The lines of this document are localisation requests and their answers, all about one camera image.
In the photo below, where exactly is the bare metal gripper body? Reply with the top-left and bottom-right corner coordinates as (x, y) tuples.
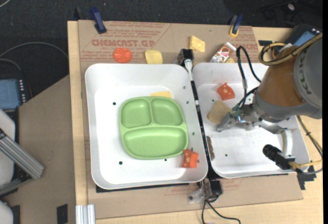
(232, 104), (268, 131)

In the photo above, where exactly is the tan toy bread slice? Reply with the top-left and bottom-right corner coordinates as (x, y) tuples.
(206, 99), (234, 125)

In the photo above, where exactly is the white plastic tray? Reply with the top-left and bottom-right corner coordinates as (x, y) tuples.
(191, 62), (311, 179)
(84, 63), (209, 190)

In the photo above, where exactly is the red toy piece with stars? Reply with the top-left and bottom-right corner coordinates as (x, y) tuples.
(216, 82), (236, 101)

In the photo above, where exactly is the thin black and white rod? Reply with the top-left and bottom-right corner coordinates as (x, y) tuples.
(183, 59), (214, 180)

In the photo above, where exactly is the orange toy piece with stars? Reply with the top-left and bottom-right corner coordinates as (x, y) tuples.
(181, 148), (200, 169)

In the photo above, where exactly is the white packet with cartoon print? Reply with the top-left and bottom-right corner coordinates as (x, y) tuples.
(209, 42), (237, 64)

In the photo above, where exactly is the yellow cheese slice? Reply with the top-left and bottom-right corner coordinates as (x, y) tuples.
(149, 90), (173, 99)

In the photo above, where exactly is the green divided plate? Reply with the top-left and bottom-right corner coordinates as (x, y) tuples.
(118, 96), (190, 160)

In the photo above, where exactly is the yellow cheese wedge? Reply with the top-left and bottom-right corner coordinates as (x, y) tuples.
(189, 35), (206, 53)

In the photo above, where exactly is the pale yellow toy piece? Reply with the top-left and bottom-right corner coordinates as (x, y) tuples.
(144, 49), (164, 65)

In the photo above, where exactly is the brown cardboard board, red print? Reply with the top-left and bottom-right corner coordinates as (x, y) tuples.
(77, 19), (304, 220)

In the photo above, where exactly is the orange round toy slice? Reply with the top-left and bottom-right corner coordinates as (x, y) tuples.
(112, 47), (133, 64)

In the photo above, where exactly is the black cylinder on white bracket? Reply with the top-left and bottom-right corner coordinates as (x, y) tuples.
(262, 128), (298, 171)

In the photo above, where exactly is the black block with thin wires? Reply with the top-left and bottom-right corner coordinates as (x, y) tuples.
(177, 48), (195, 66)
(188, 179), (224, 205)

